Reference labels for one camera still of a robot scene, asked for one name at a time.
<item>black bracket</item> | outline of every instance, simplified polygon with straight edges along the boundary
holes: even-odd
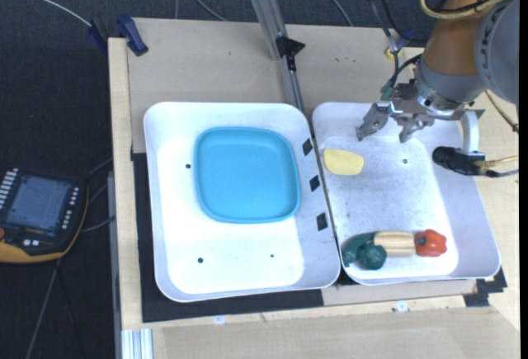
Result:
[[[490,293],[503,293],[508,287],[502,267],[499,268],[493,279],[486,281],[482,278],[477,279],[477,292],[471,295],[463,295],[465,305],[470,306],[489,306],[488,295]]]
[[[286,56],[286,63],[288,64],[288,69],[291,72],[296,72],[297,68],[295,67],[295,56],[306,46],[302,42],[297,42],[296,40],[286,38],[285,36],[279,36],[275,43],[277,49],[279,50],[279,55],[281,57]]]

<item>device screen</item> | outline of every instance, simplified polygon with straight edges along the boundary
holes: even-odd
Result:
[[[55,235],[66,196],[67,182],[25,175],[20,180],[6,223],[39,229]]]

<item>white tray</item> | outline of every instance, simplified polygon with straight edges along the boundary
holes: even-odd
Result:
[[[360,142],[356,127],[370,105],[324,103],[312,117],[320,153],[346,149],[365,159],[355,176],[339,176],[323,167],[339,246],[367,232],[434,229],[448,238],[448,250],[440,257],[389,257],[377,271],[353,263],[344,268],[347,275],[366,285],[493,276],[500,258],[474,178],[431,159],[437,146],[462,146],[457,123],[436,120],[401,144],[402,128],[389,119]]]
[[[197,199],[195,141],[215,127],[279,133],[290,143],[301,189],[295,215],[265,224],[209,217]],[[144,117],[154,271],[169,299],[189,302],[330,286],[340,272],[315,149],[304,115],[286,104],[162,102]]]

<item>yellow object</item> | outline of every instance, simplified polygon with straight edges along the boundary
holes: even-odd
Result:
[[[410,257],[416,253],[414,234],[407,231],[378,231],[374,244],[383,246],[390,257]]]
[[[323,160],[329,172],[342,176],[359,174],[365,164],[365,160],[361,155],[334,148],[327,148],[323,151]]]

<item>wooden table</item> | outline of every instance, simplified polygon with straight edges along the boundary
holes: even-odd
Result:
[[[280,70],[255,23],[135,19],[149,52],[136,57],[109,40],[114,142],[116,251],[124,357],[143,329],[153,355],[208,357],[520,357],[518,175],[478,178],[508,287],[490,306],[468,308],[476,281],[331,286],[324,306],[144,323],[139,284],[131,149],[144,152],[143,114],[160,101],[284,102]],[[329,101],[376,102],[393,72],[381,30],[287,26],[306,48],[296,56],[305,113]],[[419,50],[409,49],[406,55]],[[408,80],[410,71],[400,78]],[[515,108],[500,102],[510,116]],[[482,95],[481,150],[518,154],[518,137]]]

